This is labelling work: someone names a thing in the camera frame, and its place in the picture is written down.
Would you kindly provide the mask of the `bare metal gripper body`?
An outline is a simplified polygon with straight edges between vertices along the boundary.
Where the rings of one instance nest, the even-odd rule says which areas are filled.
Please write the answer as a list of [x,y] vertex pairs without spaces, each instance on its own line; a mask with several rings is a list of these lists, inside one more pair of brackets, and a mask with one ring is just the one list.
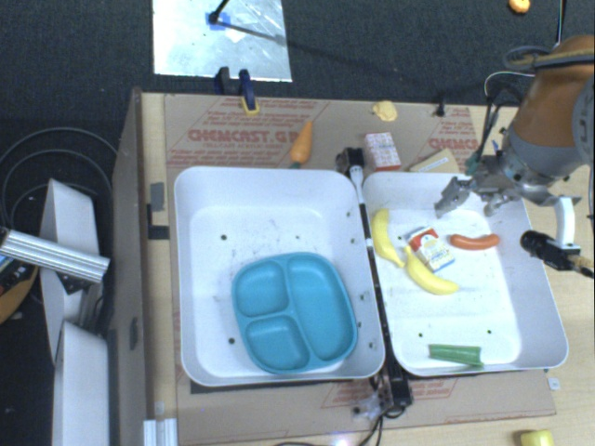
[[514,153],[474,155],[468,159],[471,190],[489,206],[525,199],[537,206],[552,206],[558,196],[549,192],[555,177],[545,176]]

